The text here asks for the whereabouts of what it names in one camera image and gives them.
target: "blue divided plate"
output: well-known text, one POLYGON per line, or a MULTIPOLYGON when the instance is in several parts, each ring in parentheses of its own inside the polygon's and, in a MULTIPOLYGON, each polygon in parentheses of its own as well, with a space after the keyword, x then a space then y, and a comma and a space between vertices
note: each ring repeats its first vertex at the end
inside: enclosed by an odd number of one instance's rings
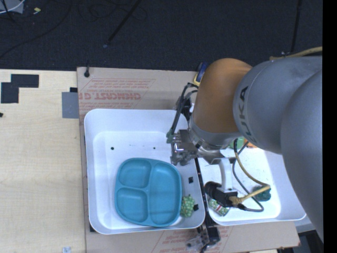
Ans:
POLYGON ((117 172, 115 208, 126 221, 165 227, 179 217, 182 201, 181 176, 170 163, 131 158, 117 172))

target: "light wood surface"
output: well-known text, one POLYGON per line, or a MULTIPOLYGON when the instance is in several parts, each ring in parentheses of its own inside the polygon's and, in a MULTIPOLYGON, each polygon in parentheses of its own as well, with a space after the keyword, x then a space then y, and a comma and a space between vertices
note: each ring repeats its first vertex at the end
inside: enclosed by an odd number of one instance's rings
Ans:
POLYGON ((11 74, 39 74, 39 87, 0 104, 0 252, 85 252, 78 119, 62 118, 76 72, 0 70, 0 82, 11 74))

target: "blue plate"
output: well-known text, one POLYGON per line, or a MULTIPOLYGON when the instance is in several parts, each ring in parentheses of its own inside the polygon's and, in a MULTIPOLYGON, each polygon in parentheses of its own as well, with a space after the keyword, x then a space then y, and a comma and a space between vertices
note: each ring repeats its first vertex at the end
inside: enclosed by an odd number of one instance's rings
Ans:
POLYGON ((182 201, 181 176, 170 163, 131 158, 117 172, 115 208, 126 221, 165 227, 179 217, 182 201))

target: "white cable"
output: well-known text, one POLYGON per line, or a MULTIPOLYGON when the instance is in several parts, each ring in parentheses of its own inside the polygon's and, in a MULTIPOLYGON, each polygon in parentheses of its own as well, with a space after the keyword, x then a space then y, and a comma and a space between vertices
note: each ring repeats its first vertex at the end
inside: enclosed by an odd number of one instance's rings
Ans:
POLYGON ((22 0, 20 3, 18 3, 15 7, 12 7, 11 9, 9 9, 8 11, 12 11, 16 8, 18 8, 23 2, 25 2, 26 0, 22 0))

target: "cardboard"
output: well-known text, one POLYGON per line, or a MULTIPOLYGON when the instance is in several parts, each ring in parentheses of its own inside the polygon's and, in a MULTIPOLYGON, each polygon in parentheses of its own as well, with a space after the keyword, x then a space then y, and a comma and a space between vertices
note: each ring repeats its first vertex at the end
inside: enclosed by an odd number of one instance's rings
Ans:
MULTIPOLYGON (((186 242, 195 237, 195 229, 134 232, 102 235, 90 230, 88 219, 86 155, 83 120, 92 109, 175 109, 184 86, 193 82, 196 72, 135 69, 77 68, 78 101, 83 171, 85 238, 88 253, 191 252, 186 242)), ((275 248, 296 247, 299 237, 294 222, 255 223, 219 226, 221 241, 207 252, 235 253, 275 248)))

